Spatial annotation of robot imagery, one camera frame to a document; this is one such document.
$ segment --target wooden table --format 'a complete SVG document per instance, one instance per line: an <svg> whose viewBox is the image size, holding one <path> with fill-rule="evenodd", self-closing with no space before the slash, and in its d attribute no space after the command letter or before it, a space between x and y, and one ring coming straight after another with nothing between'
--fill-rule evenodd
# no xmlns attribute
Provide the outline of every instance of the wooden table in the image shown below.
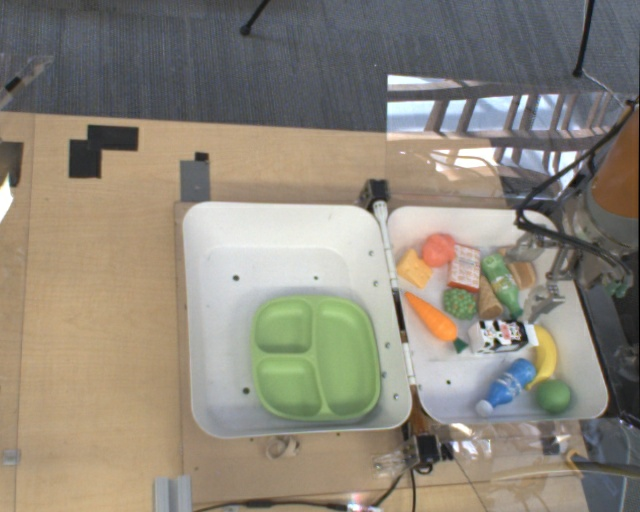
<svg viewBox="0 0 640 512"><path fill-rule="evenodd" d="M103 151L101 179L70 179L69 140L89 124L136 126L139 149ZM0 448L21 451L0 467L0 511L150 511L154 478L184 473L195 504L366 501L389 485L371 458L399 442L395 431L302 436L298 457L270 461L265 439L197 430L181 408L174 229L180 161L195 152L210 155L214 200L353 203L366 179L389 177L385 134L2 113L0 137L25 144L0 225ZM423 185L395 169L403 190ZM493 471L544 459L508 435L493 450ZM419 477L419 510L586 507L574 476L472 486L463 467ZM410 509L407 486L386 510Z"/></svg>

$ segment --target green divided plate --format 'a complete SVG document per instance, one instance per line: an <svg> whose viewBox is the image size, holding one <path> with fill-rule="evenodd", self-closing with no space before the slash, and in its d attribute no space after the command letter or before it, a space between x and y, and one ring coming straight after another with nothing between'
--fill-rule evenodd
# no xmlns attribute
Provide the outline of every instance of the green divided plate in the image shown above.
<svg viewBox="0 0 640 512"><path fill-rule="evenodd" d="M251 363L262 405L283 418L355 419L380 396L373 327L350 300L295 295L266 302L253 318Z"/></svg>

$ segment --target orange object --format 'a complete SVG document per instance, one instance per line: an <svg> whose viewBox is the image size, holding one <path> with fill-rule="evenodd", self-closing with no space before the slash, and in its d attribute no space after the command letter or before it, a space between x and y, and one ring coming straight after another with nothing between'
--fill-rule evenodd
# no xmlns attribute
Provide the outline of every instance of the orange object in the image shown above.
<svg viewBox="0 0 640 512"><path fill-rule="evenodd" d="M427 237L422 246L422 259L430 267L441 267L456 257L456 242L451 235L438 233Z"/></svg>
<svg viewBox="0 0 640 512"><path fill-rule="evenodd" d="M591 185L601 208L632 219L638 218L638 115L624 125Z"/></svg>
<svg viewBox="0 0 640 512"><path fill-rule="evenodd" d="M458 327L447 315L428 302L416 297L411 292L405 292L404 296L409 301L420 320L427 326L431 334L442 341L455 341L458 337Z"/></svg>

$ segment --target toy lime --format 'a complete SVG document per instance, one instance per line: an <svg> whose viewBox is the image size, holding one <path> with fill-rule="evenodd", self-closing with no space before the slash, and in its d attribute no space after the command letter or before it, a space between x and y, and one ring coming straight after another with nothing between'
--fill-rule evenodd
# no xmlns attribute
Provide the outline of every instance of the toy lime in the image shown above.
<svg viewBox="0 0 640 512"><path fill-rule="evenodd" d="M569 407L571 389L561 380L545 380L536 387L536 401L551 414L561 413Z"/></svg>
<svg viewBox="0 0 640 512"><path fill-rule="evenodd" d="M520 290L504 263L504 259L498 253L493 253L482 260L482 273L487 277L493 292L509 311L513 318L522 315L522 308L518 302Z"/></svg>

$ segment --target green ball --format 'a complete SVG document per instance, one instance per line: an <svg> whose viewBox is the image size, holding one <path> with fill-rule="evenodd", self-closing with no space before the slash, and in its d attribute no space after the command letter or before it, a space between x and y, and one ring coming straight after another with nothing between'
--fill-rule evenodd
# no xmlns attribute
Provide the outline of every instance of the green ball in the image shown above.
<svg viewBox="0 0 640 512"><path fill-rule="evenodd" d="M558 414L569 407L571 389L561 380L545 380L536 386L538 405L551 414Z"/></svg>

